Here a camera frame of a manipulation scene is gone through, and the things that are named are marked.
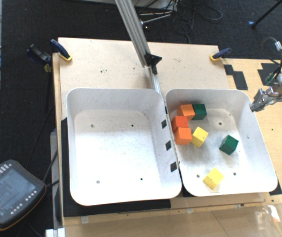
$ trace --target orange cube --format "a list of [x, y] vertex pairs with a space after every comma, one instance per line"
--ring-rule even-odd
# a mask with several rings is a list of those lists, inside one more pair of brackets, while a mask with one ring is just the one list
[[174, 133], [179, 127], [189, 127], [188, 119], [185, 116], [175, 116], [171, 121], [172, 132]]
[[187, 120], [192, 120], [193, 117], [196, 115], [192, 104], [179, 106], [178, 109], [177, 109], [177, 114], [179, 116], [187, 117]]
[[188, 145], [192, 140], [191, 129], [189, 127], [179, 127], [175, 132], [175, 143], [177, 145]]

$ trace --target black carpet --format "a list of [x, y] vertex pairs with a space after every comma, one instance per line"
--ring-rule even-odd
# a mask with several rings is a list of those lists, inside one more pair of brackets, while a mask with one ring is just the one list
[[[148, 41], [218, 45], [219, 49], [231, 47], [233, 51], [228, 58], [246, 59], [267, 58], [260, 47], [265, 37], [274, 37], [282, 43], [282, 4], [256, 29], [248, 25], [276, 0], [185, 1], [187, 3], [179, 5], [178, 14], [149, 25], [149, 31], [145, 31]], [[193, 3], [199, 3], [194, 11], [190, 5]], [[50, 163], [49, 135], [55, 126], [54, 111], [46, 118], [48, 75], [41, 65], [27, 58], [26, 50], [35, 44], [39, 50], [51, 53], [49, 41], [58, 37], [129, 40], [115, 5], [67, 0], [2, 0], [0, 163], [12, 158], [26, 166], [32, 153], [28, 170], [40, 179]], [[273, 43], [266, 44], [267, 53], [279, 59]], [[29, 222], [42, 235], [45, 229], [53, 228], [49, 194], [27, 220], [0, 233], [0, 237], [16, 236], [21, 229], [21, 237], [36, 236]]]

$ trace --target wooden board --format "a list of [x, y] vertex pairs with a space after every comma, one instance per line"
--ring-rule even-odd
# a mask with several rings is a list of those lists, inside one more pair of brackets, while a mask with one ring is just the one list
[[[58, 149], [59, 157], [61, 157], [60, 121], [67, 116], [65, 98], [69, 90], [74, 87], [144, 88], [151, 86], [147, 76], [148, 71], [141, 67], [133, 45], [129, 41], [60, 38], [59, 42], [74, 57], [71, 63], [66, 63], [59, 60], [56, 54], [53, 55]], [[234, 71], [243, 71], [248, 85], [248, 90], [244, 92], [250, 99], [254, 97], [258, 88], [265, 88], [257, 70], [261, 69], [261, 63], [270, 63], [269, 60], [223, 59], [212, 63], [209, 55], [218, 51], [217, 46], [166, 43], [149, 43], [149, 46], [153, 54], [163, 57], [158, 65], [163, 96], [172, 88], [235, 88], [234, 80], [232, 76], [226, 76], [223, 64], [232, 65]], [[264, 111], [256, 113], [256, 116], [282, 188], [282, 103], [268, 106]], [[271, 196], [269, 193], [215, 197], [182, 197], [180, 195], [171, 200], [171, 210], [93, 215], [89, 216], [89, 222], [98, 223], [98, 227], [105, 229], [104, 235], [100, 236], [107, 236], [107, 232], [111, 236], [120, 236], [120, 231], [117, 235], [112, 234], [112, 227], [120, 225], [112, 223], [113, 221], [142, 218], [142, 222], [148, 225], [153, 222], [152, 217], [166, 216], [168, 221], [173, 221], [179, 217], [179, 214], [187, 215], [188, 212], [203, 211], [211, 213], [219, 209], [232, 209], [240, 204], [244, 204], [245, 207], [282, 204], [282, 195]], [[82, 222], [86, 220], [88, 217], [62, 217], [62, 224], [66, 227], [67, 233], [72, 234], [70, 236], [75, 233], [77, 233], [76, 236], [84, 234], [97, 236], [95, 230], [91, 230], [95, 226], [83, 226]], [[184, 216], [183, 223], [180, 225], [184, 228], [192, 226], [190, 223], [192, 220], [191, 217]], [[139, 222], [130, 221], [131, 226], [139, 226]]]

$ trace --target aluminum rod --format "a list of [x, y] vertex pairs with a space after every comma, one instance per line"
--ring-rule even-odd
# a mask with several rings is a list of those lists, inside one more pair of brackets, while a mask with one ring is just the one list
[[[141, 22], [136, 14], [132, 0], [115, 0], [126, 30], [132, 40], [136, 53], [140, 59], [143, 67], [147, 66], [145, 60], [145, 54], [151, 54], [150, 48], [147, 44]], [[149, 67], [149, 73], [151, 77], [152, 87], [159, 94], [161, 94], [161, 87], [159, 78], [153, 74], [152, 68]]]

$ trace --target wooden block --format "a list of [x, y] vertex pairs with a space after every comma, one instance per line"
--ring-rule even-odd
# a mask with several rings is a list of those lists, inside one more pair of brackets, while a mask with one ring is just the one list
[[226, 136], [220, 145], [220, 150], [224, 153], [231, 155], [236, 147], [238, 146], [239, 141], [235, 138], [233, 138], [231, 135]]
[[194, 133], [192, 134], [191, 143], [194, 144], [196, 147], [201, 147], [204, 143], [205, 139], [208, 136], [208, 132], [204, 131], [201, 127], [197, 127]]
[[171, 127], [172, 127], [173, 133], [175, 133], [175, 131], [179, 127], [189, 127], [187, 117], [185, 117], [185, 116], [175, 116], [171, 121]]
[[222, 173], [216, 168], [213, 168], [203, 179], [203, 182], [207, 184], [210, 189], [213, 190], [216, 186], [219, 185], [223, 178], [224, 175], [222, 175]]
[[196, 115], [195, 110], [192, 107], [192, 104], [179, 106], [178, 109], [177, 109], [177, 114], [179, 116], [187, 117], [188, 120], [192, 120], [194, 118], [194, 116]]
[[191, 129], [188, 127], [179, 127], [175, 132], [175, 143], [177, 145], [188, 145], [191, 142]]
[[193, 104], [192, 105], [195, 111], [195, 116], [192, 120], [202, 120], [206, 116], [206, 108], [204, 104]]

